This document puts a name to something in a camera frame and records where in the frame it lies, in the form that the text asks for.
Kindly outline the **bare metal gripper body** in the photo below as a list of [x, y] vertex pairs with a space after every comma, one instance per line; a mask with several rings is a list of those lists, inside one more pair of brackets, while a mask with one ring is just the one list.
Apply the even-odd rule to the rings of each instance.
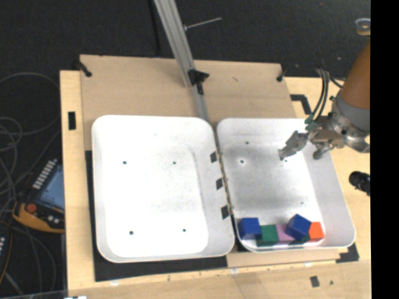
[[341, 113], [329, 113], [306, 126], [308, 140], [315, 145], [331, 145], [331, 150], [352, 148], [358, 153], [370, 153], [366, 142], [369, 132], [357, 128]]

